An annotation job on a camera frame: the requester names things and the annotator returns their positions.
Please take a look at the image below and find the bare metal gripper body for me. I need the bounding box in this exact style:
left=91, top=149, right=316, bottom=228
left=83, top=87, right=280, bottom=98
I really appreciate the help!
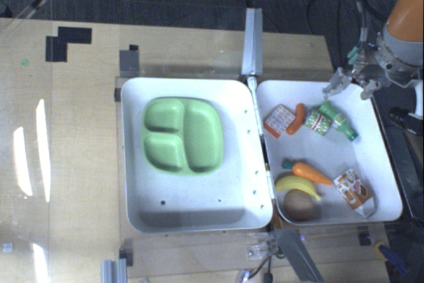
left=350, top=40, right=423, bottom=88

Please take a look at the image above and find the green bottle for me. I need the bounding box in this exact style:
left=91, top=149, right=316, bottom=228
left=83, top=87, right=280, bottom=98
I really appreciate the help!
left=317, top=100, right=360, bottom=142

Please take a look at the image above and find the green and white can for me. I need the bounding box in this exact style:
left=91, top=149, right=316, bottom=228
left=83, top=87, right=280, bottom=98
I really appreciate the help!
left=303, top=108, right=333, bottom=137

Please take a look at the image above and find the orange sausage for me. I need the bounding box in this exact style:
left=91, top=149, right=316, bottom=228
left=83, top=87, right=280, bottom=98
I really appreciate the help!
left=286, top=103, right=307, bottom=137

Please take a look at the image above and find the small orange and white carton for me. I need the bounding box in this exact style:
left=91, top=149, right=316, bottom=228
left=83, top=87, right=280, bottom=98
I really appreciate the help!
left=263, top=104, right=297, bottom=139

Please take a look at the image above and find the white plastic tray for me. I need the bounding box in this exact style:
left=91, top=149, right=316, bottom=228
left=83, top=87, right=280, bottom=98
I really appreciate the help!
left=120, top=77, right=274, bottom=235
left=256, top=79, right=404, bottom=227

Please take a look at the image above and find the orange carrot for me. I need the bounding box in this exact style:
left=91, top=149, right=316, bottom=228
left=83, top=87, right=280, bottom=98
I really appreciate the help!
left=282, top=158, right=334, bottom=186

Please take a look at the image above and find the tall orange and white carton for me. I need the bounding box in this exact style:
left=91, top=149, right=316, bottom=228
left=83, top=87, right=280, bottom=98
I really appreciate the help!
left=332, top=168, right=377, bottom=219

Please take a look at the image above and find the yellow banana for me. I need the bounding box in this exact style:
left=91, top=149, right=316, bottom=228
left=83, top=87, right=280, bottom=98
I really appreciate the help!
left=274, top=174, right=323, bottom=202

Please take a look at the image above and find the brown kiwi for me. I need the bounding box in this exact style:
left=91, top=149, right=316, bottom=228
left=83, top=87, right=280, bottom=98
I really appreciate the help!
left=282, top=188, right=315, bottom=222

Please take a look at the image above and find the green divided plate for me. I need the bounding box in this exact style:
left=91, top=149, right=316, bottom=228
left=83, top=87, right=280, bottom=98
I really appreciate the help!
left=140, top=97, right=224, bottom=176

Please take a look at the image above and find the black cylinder on white bracket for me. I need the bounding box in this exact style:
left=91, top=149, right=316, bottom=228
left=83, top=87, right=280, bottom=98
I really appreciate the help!
left=388, top=79, right=424, bottom=137

